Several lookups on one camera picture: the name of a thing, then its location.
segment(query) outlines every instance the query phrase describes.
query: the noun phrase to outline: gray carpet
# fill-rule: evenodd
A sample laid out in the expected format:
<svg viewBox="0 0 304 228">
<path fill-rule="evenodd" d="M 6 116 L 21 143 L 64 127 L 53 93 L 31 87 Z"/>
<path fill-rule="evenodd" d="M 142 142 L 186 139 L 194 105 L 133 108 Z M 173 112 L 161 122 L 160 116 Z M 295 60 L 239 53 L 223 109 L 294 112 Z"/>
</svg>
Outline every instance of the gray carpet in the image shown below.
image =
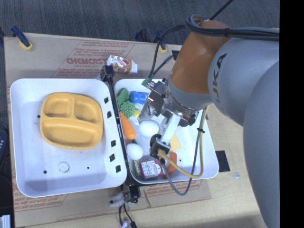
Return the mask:
<svg viewBox="0 0 304 228">
<path fill-rule="evenodd" d="M 158 29 L 185 23 L 200 13 L 212 16 L 228 0 L 0 0 L 0 26 L 7 36 L 16 25 L 24 32 L 117 40 L 135 40 L 145 28 L 151 39 Z M 280 0 L 235 0 L 216 19 L 233 28 L 279 27 Z M 182 44 L 187 30 L 166 42 Z M 4 51 L 0 48 L 0 120 L 7 122 Z M 10 178 L 10 159 L 0 174 Z M 11 187 L 0 179 L 0 215 L 11 213 Z"/>
</svg>

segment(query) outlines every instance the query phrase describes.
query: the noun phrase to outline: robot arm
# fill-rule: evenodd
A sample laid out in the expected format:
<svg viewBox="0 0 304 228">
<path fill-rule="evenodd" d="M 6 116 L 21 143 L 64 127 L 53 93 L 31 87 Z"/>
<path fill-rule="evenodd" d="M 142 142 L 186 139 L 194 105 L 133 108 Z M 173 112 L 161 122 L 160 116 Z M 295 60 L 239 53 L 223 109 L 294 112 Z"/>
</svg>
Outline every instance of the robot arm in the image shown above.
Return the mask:
<svg viewBox="0 0 304 228">
<path fill-rule="evenodd" d="M 208 20 L 202 28 L 225 29 Z M 268 228 L 280 226 L 278 140 L 279 42 L 210 37 L 190 33 L 167 80 L 151 82 L 139 122 L 162 114 L 161 130 L 151 142 L 169 152 L 179 126 L 192 125 L 197 112 L 215 106 L 244 127 L 248 174 Z"/>
</svg>

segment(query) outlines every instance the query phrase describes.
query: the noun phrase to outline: white ball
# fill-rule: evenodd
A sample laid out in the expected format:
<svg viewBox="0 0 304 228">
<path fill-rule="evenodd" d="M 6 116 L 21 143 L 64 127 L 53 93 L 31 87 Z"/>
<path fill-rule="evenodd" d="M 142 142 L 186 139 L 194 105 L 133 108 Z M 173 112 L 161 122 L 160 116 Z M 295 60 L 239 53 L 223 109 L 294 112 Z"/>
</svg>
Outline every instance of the white ball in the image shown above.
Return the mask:
<svg viewBox="0 0 304 228">
<path fill-rule="evenodd" d="M 154 120 L 143 121 L 139 125 L 139 132 L 146 138 L 151 138 L 154 134 L 157 134 L 160 127 Z"/>
<path fill-rule="evenodd" d="M 131 160 L 137 161 L 142 158 L 143 148 L 135 143 L 127 145 L 127 154 Z"/>
</svg>

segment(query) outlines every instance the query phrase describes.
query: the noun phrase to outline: yellow plate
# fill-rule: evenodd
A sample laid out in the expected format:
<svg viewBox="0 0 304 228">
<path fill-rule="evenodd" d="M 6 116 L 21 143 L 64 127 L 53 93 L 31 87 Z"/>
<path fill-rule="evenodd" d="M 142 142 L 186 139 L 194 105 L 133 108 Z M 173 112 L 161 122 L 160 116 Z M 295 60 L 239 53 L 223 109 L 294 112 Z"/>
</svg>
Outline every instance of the yellow plate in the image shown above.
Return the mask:
<svg viewBox="0 0 304 228">
<path fill-rule="evenodd" d="M 44 140 L 54 146 L 94 148 L 103 136 L 101 107 L 84 95 L 50 94 L 42 106 L 40 132 Z"/>
</svg>

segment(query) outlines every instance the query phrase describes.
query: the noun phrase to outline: carrot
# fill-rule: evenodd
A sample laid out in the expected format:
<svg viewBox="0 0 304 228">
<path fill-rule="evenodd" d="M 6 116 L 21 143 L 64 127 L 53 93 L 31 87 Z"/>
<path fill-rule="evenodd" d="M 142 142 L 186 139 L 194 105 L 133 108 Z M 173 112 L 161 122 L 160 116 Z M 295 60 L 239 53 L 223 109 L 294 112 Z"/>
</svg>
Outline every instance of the carrot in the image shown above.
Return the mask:
<svg viewBox="0 0 304 228">
<path fill-rule="evenodd" d="M 119 115 L 122 122 L 124 136 L 129 140 L 135 139 L 136 132 L 132 124 L 129 122 L 129 119 L 122 112 L 119 112 Z"/>
<path fill-rule="evenodd" d="M 175 152 L 172 152 L 172 153 L 170 154 L 170 159 L 176 164 L 176 162 L 177 162 L 177 154 L 176 154 Z M 171 174 L 174 172 L 174 170 L 175 170 L 175 167 L 172 166 L 171 164 L 169 164 L 169 166 L 168 166 L 168 168 L 167 168 L 167 171 L 168 171 L 169 176 L 171 176 Z"/>
</svg>

